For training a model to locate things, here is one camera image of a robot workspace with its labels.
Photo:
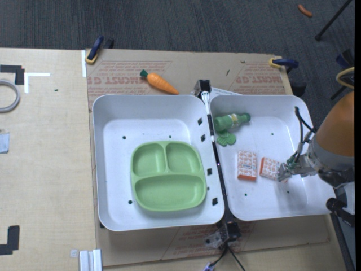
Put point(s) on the orange sausage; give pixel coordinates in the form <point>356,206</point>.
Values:
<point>305,10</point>

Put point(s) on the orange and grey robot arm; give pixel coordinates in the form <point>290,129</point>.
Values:
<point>337,128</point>

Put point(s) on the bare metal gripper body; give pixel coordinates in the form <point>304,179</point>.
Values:
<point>305,166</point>

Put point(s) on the orange carrot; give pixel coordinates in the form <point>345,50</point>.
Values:
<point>160,83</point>

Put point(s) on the white paper sheet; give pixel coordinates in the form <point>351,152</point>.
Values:
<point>224,91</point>

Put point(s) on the green divided plate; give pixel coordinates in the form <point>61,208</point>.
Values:
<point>169,190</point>

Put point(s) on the green flat broccoli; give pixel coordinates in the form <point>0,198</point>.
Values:
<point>225,139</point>

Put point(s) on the white plastic tray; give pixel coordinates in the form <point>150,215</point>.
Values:
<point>270,202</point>
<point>118,162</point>

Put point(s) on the green bottle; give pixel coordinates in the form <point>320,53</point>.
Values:
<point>227,122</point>

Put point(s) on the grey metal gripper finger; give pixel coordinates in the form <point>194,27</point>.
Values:
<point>283,172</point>

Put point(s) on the orange and white carton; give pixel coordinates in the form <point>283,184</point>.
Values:
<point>247,165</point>
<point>269,168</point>

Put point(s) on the brown cardboard board, red print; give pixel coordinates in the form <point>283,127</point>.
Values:
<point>180,66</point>

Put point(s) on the thin black and white rod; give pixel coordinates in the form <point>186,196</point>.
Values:
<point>215,151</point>

